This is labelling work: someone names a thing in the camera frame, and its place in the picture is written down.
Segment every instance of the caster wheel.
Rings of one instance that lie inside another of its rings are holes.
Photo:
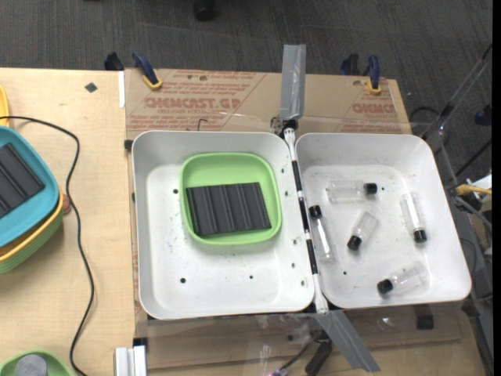
[[[214,15],[214,3],[211,0],[196,0],[193,3],[195,16],[199,21],[205,21],[212,18]]]

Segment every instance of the gray tape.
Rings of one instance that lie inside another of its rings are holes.
[[[354,369],[379,372],[380,368],[342,310],[315,315],[323,330]]]
[[[297,120],[305,112],[306,45],[285,45],[279,119]]]

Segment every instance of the black cap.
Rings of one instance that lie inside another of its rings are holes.
[[[322,210],[320,209],[320,206],[317,204],[315,206],[311,206],[309,208],[310,211],[310,216],[312,219],[321,219],[322,218]]]
[[[352,251],[357,251],[361,243],[362,240],[359,237],[352,235],[350,241],[348,241],[348,248],[350,248]]]
[[[363,184],[363,189],[365,190],[366,195],[375,195],[377,193],[377,184],[365,183]]]
[[[377,290],[381,294],[386,294],[387,292],[393,290],[393,284],[389,279],[384,279],[383,281],[377,283]]]
[[[414,231],[415,242],[424,242],[427,240],[426,233],[423,229]]]

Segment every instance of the green tray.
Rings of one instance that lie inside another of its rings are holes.
[[[271,228],[201,237],[193,231],[186,188],[237,183],[259,183]],[[204,244],[241,245],[263,242],[280,230],[282,212],[279,192],[270,165],[261,157],[247,153],[209,153],[192,156],[182,166],[180,177],[182,217],[191,237]]]
[[[0,376],[15,376],[16,365],[23,356],[36,354],[47,363],[48,376],[75,376],[75,373],[53,352],[46,349],[30,349],[23,351],[7,361],[0,363]]]

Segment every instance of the yellow cable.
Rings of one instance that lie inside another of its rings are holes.
[[[485,188],[479,188],[478,186],[463,184],[463,185],[460,185],[456,188],[456,193],[458,195],[461,195],[461,196],[468,195],[470,192],[479,192],[479,193],[483,193],[485,195],[492,196],[492,190],[487,190]]]

